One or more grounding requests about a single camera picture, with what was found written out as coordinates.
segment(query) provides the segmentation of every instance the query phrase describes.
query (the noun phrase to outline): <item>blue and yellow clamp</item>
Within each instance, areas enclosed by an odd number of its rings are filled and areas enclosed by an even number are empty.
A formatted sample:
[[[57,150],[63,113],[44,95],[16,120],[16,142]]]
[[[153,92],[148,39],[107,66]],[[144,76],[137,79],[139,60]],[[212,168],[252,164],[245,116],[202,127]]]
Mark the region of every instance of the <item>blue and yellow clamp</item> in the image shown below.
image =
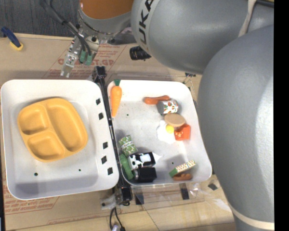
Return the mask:
[[[23,49],[24,45],[19,42],[15,34],[10,29],[8,29],[6,26],[3,26],[1,31],[4,33],[5,36],[9,38],[9,40],[11,41],[10,45],[14,49],[16,49],[17,51],[21,51]]]

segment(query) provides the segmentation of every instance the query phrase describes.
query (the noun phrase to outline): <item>cardboard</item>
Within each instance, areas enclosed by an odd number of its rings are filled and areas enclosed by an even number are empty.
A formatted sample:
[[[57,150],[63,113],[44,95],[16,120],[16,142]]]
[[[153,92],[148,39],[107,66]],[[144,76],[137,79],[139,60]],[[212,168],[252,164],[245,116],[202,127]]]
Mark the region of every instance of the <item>cardboard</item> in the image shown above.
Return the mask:
[[[0,38],[0,88],[11,79],[61,79],[63,59],[71,38],[16,34],[23,43],[21,51],[13,49],[8,38]],[[169,69],[156,59],[132,61],[129,49],[135,45],[101,45],[92,65],[76,64],[70,79],[90,79],[95,66],[105,66],[106,82],[115,78],[145,80],[176,80],[186,83],[193,99],[201,76],[186,77],[185,73]],[[73,194],[45,199],[22,201],[8,191],[0,118],[0,145],[2,155],[5,227],[10,230],[95,230],[109,229],[109,209],[102,209],[100,200],[109,197],[112,190]],[[135,199],[130,206],[120,206],[118,214],[127,230],[169,230],[201,227],[219,223],[233,223],[233,216],[222,189],[213,191],[209,180],[196,186],[186,186],[188,198],[183,200],[181,189],[168,191],[135,191],[144,204]]]

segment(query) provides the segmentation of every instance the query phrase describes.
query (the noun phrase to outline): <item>orange plate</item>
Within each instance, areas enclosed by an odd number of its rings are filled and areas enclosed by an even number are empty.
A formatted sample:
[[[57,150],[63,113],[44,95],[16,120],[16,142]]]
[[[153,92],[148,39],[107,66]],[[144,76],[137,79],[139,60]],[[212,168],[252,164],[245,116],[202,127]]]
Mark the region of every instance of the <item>orange plate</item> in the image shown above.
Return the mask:
[[[51,98],[23,108],[17,119],[21,136],[32,156],[52,162],[82,150],[88,133],[67,100]]]

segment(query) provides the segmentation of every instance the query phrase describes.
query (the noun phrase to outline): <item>white tray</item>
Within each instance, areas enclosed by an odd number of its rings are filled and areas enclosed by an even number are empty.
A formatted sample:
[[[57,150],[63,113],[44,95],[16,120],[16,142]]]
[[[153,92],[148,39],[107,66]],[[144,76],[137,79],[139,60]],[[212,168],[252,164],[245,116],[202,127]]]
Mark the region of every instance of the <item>white tray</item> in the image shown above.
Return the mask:
[[[0,95],[7,186],[14,197],[28,200],[93,192],[117,184],[118,166],[102,94],[95,83],[68,79],[10,80],[2,86]],[[51,97],[64,98],[74,105],[89,140],[80,152],[44,163],[26,148],[17,127],[17,116],[25,106]]]
[[[108,93],[113,86],[114,82],[108,85]],[[169,172],[176,166],[192,159],[196,162],[196,166],[190,169],[189,173],[193,175],[193,178],[188,182],[207,180],[212,174],[212,167],[203,144],[198,116],[188,87],[181,82],[150,80],[122,80],[120,86],[122,99],[117,115],[113,118],[116,140],[131,135],[131,139],[140,153],[154,152],[161,156],[154,166],[157,178],[152,183],[136,183],[127,179],[126,181],[134,186],[186,182],[174,181],[169,176]],[[145,104],[143,98],[163,95],[177,100],[178,113],[191,126],[190,140],[168,144],[157,138],[156,129],[163,116],[158,113],[156,105]]]

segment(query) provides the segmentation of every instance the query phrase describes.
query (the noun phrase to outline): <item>yellow divided plate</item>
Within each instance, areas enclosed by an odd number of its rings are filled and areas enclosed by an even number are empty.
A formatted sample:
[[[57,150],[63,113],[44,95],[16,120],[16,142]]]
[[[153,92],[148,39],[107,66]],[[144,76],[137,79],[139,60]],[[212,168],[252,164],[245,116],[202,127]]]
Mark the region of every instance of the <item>yellow divided plate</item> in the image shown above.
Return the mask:
[[[17,124],[30,153],[39,161],[52,162],[82,150],[88,133],[67,100],[51,98],[23,108]]]

